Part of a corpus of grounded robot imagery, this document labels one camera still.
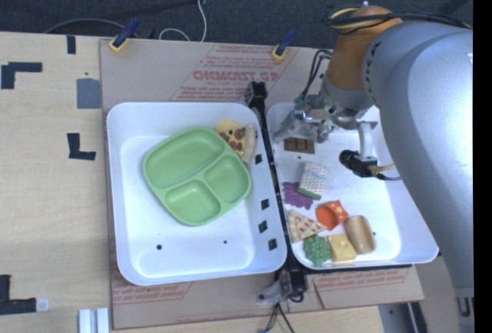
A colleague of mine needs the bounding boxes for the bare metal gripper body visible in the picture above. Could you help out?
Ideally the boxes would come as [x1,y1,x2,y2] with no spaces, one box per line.
[294,93,378,133]

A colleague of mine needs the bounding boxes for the brown chocolate bar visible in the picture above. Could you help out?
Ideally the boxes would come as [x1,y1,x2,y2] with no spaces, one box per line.
[283,136,317,155]

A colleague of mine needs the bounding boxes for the thin black rod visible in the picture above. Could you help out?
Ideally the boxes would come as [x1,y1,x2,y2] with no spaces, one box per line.
[254,95,298,275]

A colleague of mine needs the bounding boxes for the white and green carton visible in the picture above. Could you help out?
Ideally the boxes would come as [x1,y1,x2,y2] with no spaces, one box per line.
[296,160,329,201]

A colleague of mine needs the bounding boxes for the yellow pepperoni pizza slice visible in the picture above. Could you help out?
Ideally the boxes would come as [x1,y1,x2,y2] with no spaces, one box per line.
[214,118,258,165]

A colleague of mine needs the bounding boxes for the purple grapes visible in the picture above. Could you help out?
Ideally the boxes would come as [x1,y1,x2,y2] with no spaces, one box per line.
[281,181,314,211]

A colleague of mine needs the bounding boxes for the white plastic tray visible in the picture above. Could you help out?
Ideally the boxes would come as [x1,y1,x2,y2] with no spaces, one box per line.
[265,102,440,271]
[106,101,288,286]

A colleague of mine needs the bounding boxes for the cream pizza slice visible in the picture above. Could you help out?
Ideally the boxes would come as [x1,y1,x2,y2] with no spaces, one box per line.
[286,208,328,245]

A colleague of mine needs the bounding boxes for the green divided plate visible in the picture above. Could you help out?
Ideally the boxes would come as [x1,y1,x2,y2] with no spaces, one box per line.
[141,125,254,228]

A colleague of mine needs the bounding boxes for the tan bread bun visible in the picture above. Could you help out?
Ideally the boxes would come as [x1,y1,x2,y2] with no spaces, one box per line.
[342,214,377,255]

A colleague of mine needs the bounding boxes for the green grapes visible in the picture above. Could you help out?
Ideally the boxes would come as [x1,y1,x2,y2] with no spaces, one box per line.
[301,233,333,265]

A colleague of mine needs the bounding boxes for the yellow cheese wedge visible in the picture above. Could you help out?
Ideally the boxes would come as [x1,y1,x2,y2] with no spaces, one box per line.
[326,232,358,264]

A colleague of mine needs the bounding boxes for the brown cardboard board red print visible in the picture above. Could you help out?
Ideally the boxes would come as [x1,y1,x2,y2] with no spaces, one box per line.
[98,38,426,331]

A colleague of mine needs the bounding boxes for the black cylinder on white bracket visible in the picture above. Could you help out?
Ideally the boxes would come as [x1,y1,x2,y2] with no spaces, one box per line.
[338,121,380,179]

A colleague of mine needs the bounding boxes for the black block with thin wires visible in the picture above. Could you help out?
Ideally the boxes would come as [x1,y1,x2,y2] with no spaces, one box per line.
[244,81,269,110]
[274,266,309,298]

